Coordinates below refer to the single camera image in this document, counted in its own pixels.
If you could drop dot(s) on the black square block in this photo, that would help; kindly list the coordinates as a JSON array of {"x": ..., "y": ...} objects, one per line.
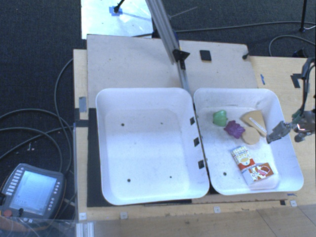
[{"x": 205, "y": 55}]

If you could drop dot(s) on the green toy vegetable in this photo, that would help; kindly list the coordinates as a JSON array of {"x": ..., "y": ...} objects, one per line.
[{"x": 220, "y": 118}]

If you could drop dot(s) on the white plastic tray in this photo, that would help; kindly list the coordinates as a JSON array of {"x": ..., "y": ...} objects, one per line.
[
  {"x": 222, "y": 157},
  {"x": 148, "y": 152}
]

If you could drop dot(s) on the tan round biscuit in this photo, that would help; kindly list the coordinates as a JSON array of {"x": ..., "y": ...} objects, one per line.
[{"x": 250, "y": 136}]

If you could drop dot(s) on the tan wedge slice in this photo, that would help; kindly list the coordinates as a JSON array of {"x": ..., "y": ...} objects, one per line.
[{"x": 254, "y": 120}]

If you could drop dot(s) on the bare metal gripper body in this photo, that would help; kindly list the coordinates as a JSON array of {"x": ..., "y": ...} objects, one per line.
[{"x": 304, "y": 125}]

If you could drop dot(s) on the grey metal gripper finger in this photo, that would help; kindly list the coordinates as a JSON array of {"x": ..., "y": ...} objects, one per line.
[{"x": 277, "y": 131}]

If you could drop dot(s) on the white red yellow carton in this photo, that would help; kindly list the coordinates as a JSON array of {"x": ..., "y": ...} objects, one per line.
[{"x": 242, "y": 158}]

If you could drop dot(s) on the purple toy grapes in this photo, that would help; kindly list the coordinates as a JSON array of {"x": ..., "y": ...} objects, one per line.
[{"x": 234, "y": 129}]

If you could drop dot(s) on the pale flat board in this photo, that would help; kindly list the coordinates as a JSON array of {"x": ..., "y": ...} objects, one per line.
[{"x": 128, "y": 63}]

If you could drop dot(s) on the brown and white carton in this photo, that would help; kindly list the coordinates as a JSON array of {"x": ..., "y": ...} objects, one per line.
[{"x": 258, "y": 173}]

